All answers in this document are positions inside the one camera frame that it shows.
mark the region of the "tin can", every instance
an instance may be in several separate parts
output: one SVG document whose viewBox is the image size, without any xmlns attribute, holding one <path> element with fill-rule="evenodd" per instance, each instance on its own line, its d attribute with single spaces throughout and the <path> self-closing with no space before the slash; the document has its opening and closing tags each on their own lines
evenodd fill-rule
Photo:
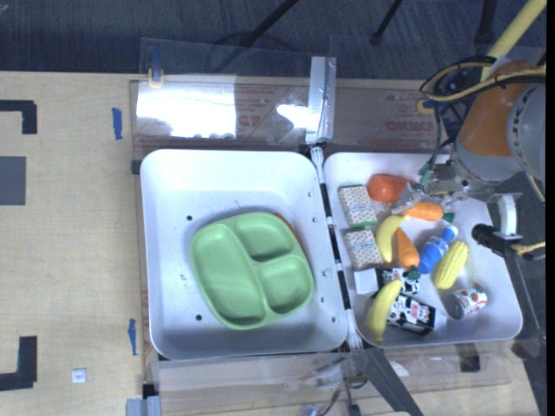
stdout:
<svg viewBox="0 0 555 416">
<path fill-rule="evenodd" d="M 459 320 L 469 313 L 483 309 L 487 305 L 487 295 L 478 283 L 473 283 L 447 295 L 443 303 L 447 313 Z"/>
</svg>

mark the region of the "green divided plate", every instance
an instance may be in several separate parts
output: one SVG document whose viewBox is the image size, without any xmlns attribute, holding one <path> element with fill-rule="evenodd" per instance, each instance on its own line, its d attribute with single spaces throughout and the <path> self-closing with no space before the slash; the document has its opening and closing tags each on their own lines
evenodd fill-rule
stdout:
<svg viewBox="0 0 555 416">
<path fill-rule="evenodd" d="M 314 291 L 303 249 L 281 218 L 251 212 L 219 220 L 191 241 L 203 297 L 227 327 L 267 325 L 302 308 Z"/>
</svg>

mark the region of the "wooden tabletop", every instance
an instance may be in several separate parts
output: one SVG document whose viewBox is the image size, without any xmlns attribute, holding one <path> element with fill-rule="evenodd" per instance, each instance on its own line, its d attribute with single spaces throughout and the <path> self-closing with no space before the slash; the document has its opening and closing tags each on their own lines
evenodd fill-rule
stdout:
<svg viewBox="0 0 555 416">
<path fill-rule="evenodd" d="M 0 374 L 16 371 L 21 336 L 36 336 L 38 349 L 36 382 L 0 392 L 1 414 L 124 414 L 126 400 L 141 393 L 145 356 L 130 123 L 130 82 L 136 79 L 0 73 L 0 100 L 33 101 L 38 117 L 38 133 L 22 134 L 21 114 L 0 112 L 0 156 L 26 158 L 25 205 L 0 205 Z M 538 414 L 521 360 L 506 344 L 499 356 L 498 377 L 495 367 L 486 386 L 466 380 L 464 387 L 443 391 L 416 389 L 416 402 L 425 414 Z M 86 381 L 74 383 L 72 371 L 81 368 Z M 380 397 L 362 394 L 359 403 L 363 414 L 391 411 Z M 346 414 L 344 403 L 329 414 Z"/>
</svg>

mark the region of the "yellow corn cob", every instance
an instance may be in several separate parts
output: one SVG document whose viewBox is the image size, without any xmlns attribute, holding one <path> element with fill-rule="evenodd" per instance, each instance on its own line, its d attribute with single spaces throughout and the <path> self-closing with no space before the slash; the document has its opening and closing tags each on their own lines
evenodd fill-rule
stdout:
<svg viewBox="0 0 555 416">
<path fill-rule="evenodd" d="M 462 269 L 468 256 L 468 245 L 457 240 L 445 253 L 435 268 L 434 285 L 437 289 L 449 289 Z"/>
</svg>

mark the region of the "banana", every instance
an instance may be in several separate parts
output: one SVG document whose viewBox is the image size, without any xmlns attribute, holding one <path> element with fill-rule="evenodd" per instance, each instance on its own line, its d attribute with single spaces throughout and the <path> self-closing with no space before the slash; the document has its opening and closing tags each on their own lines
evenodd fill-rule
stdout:
<svg viewBox="0 0 555 416">
<path fill-rule="evenodd" d="M 388 323 L 389 310 L 401 293 L 402 282 L 399 279 L 387 282 L 375 297 L 368 314 L 368 328 L 374 334 L 376 343 L 383 342 L 383 332 Z"/>
<path fill-rule="evenodd" d="M 375 234 L 375 242 L 378 250 L 382 255 L 383 262 L 391 263 L 393 260 L 393 235 L 399 228 L 399 225 L 408 220 L 407 215 L 396 216 L 395 214 L 387 216 L 378 226 L 378 231 Z"/>
</svg>

